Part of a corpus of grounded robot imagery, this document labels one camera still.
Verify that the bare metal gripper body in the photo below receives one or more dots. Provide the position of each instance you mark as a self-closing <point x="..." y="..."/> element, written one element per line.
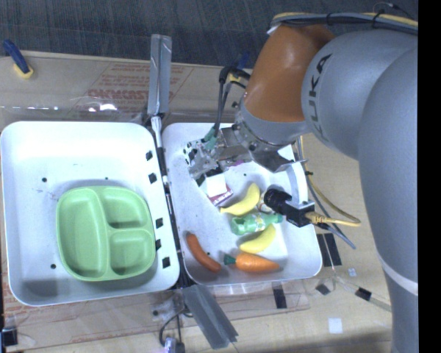
<point x="239" y="145"/>

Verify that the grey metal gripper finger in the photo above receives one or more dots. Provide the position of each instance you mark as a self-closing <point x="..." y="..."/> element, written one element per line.
<point x="207" y="153"/>
<point x="202" y="167"/>

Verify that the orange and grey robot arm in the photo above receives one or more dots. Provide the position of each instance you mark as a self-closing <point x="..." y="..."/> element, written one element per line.
<point x="356" y="98"/>

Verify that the white and red carton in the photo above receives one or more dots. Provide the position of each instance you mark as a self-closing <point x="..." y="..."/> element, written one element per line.
<point x="217" y="188"/>

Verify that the white plastic tray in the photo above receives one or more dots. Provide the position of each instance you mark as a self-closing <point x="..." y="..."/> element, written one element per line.
<point x="33" y="153"/>
<point x="191" y="204"/>

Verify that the thin black and white rod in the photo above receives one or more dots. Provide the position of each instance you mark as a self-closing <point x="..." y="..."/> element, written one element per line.
<point x="171" y="212"/>

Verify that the yellow banana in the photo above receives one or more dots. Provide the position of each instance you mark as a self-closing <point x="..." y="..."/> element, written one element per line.
<point x="244" y="202"/>
<point x="259" y="242"/>

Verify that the green plastic bottle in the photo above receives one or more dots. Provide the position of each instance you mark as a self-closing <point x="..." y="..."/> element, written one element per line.
<point x="250" y="223"/>

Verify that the orange sausage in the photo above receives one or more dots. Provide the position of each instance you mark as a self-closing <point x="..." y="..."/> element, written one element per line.
<point x="200" y="252"/>

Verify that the orange carrot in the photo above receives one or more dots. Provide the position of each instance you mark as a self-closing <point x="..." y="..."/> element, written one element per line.
<point x="257" y="263"/>

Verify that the green divided plate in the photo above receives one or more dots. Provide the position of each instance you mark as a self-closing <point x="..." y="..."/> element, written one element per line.
<point x="92" y="234"/>

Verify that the brown cardboard board red print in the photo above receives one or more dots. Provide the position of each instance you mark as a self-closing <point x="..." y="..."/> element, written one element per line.
<point x="77" y="72"/>

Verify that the black cylinder on white bracket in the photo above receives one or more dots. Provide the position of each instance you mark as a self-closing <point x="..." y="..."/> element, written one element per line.
<point x="277" y="199"/>

